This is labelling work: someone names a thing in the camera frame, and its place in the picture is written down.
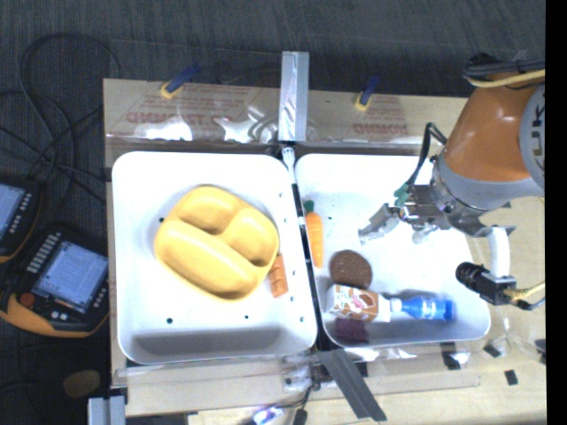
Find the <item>orange object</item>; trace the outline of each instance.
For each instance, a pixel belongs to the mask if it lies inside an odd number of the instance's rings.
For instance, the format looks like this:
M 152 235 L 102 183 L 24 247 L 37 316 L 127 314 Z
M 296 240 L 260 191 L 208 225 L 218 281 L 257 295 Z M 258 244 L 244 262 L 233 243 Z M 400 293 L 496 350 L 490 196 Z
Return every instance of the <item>orange object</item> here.
M 512 182 L 528 178 L 518 137 L 524 108 L 534 90 L 475 89 L 447 140 L 445 159 L 449 168 L 477 181 Z
M 20 297 L 19 297 L 19 302 L 27 308 L 32 308 L 32 306 L 34 305 L 35 302 L 35 296 L 30 293 L 29 291 L 26 293 L 23 293 Z
M 289 291 L 285 275 L 284 256 L 281 253 L 277 255 L 274 264 L 270 268 L 268 279 L 274 298 L 279 298 Z
M 305 225 L 307 227 L 307 239 L 309 240 L 309 250 L 315 267 L 322 267 L 323 255 L 323 233 L 322 218 L 315 212 L 313 200 L 307 200 L 304 204 L 307 214 L 305 215 Z
M 5 313 L 0 310 L 0 319 L 9 322 L 16 328 L 22 328 L 40 336 L 83 338 L 94 334 L 106 318 L 100 322 L 97 328 L 89 332 L 55 329 L 45 318 L 30 310 L 27 306 L 22 305 L 16 298 L 16 295 L 12 293 L 8 298 L 8 312 Z

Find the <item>screen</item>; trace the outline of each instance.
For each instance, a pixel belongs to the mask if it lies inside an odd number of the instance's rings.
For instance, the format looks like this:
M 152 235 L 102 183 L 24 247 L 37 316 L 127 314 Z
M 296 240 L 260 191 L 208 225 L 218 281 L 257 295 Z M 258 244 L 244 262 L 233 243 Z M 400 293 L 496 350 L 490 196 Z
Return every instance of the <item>screen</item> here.
M 107 257 L 63 241 L 32 292 L 53 296 L 85 313 L 107 272 Z
M 24 192 L 22 188 L 0 183 L 0 240 L 12 223 L 13 215 L 24 196 Z

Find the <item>plastic bottle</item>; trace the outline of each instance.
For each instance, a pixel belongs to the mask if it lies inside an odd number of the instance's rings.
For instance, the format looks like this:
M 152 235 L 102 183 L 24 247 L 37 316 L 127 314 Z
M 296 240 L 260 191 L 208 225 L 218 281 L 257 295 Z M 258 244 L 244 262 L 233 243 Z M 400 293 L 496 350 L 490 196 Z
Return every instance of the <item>plastic bottle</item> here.
M 453 319 L 454 303 L 439 297 L 416 296 L 405 300 L 393 297 L 390 310 L 408 313 L 419 320 L 450 321 Z

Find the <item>black connector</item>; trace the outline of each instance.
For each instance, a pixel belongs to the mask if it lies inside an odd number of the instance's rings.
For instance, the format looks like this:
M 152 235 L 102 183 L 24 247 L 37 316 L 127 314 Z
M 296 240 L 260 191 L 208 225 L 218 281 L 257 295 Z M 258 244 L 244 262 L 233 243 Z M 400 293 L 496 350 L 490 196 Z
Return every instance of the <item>black connector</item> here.
M 21 272 L 15 270 L 11 262 L 7 263 L 7 268 L 0 271 L 0 311 L 8 313 L 8 303 L 12 293 L 18 289 L 21 280 Z
M 307 411 L 305 409 L 298 409 L 293 418 L 293 425 L 305 425 L 307 422 Z
M 524 301 L 523 299 L 520 299 L 520 300 L 516 301 L 516 307 L 518 307 L 522 310 L 531 311 L 531 310 L 534 310 L 538 307 L 541 307 L 545 303 L 546 303 L 545 298 L 542 298 L 538 302 L 535 302 L 533 304 L 529 303 L 528 301 Z
M 516 279 L 509 275 L 496 277 L 482 265 L 461 263 L 456 269 L 457 280 L 469 290 L 477 292 L 486 302 L 492 305 L 508 305 L 510 297 L 504 290 L 514 289 Z
M 479 52 L 474 57 L 469 58 L 467 61 L 467 66 L 479 66 L 479 65 L 494 65 L 496 63 L 500 63 L 501 61 L 484 52 Z

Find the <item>metal bracket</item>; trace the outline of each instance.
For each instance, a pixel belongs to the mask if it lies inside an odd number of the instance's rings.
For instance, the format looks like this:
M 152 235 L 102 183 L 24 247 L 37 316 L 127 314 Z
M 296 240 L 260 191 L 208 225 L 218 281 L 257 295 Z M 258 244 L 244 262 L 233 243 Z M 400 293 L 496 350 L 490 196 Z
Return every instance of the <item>metal bracket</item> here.
M 283 391 L 305 392 L 312 383 L 310 366 L 304 365 L 285 375 Z
M 126 425 L 125 399 L 122 395 L 110 398 L 89 398 L 89 425 Z
M 284 52 L 277 138 L 280 142 L 307 139 L 307 96 L 309 91 L 309 54 Z
M 358 419 L 370 417 L 374 421 L 387 421 L 369 386 L 343 349 L 319 352 L 318 356 Z

